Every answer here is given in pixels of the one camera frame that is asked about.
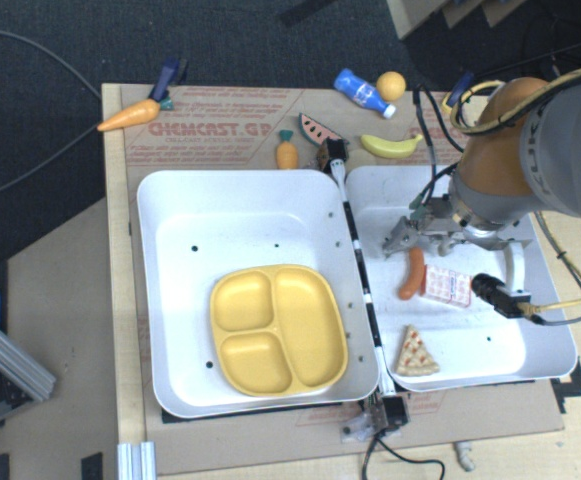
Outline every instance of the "bottle label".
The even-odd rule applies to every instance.
[[[363,107],[368,101],[368,98],[372,96],[373,92],[374,88],[370,84],[362,84],[361,87],[357,89],[357,92],[352,97],[352,101],[354,101],[357,105],[361,105]]]

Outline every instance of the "white bottle cap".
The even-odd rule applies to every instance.
[[[385,117],[386,119],[390,119],[396,110],[397,107],[395,107],[394,105],[388,105],[386,109],[383,111],[383,117]]]

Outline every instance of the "yellow plate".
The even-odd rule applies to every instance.
[[[210,298],[217,355],[228,381],[252,396],[334,384],[348,364],[341,316],[328,282],[300,265],[224,276]]]

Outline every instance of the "blue bottle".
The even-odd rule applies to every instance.
[[[349,69],[344,69],[339,73],[334,81],[334,88],[360,107],[376,110],[386,119],[390,119],[396,110],[394,105],[383,101],[379,91],[374,86],[355,76]]]

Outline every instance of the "orange ball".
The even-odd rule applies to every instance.
[[[387,71],[377,79],[377,90],[385,101],[395,101],[406,92],[406,79],[401,73]]]

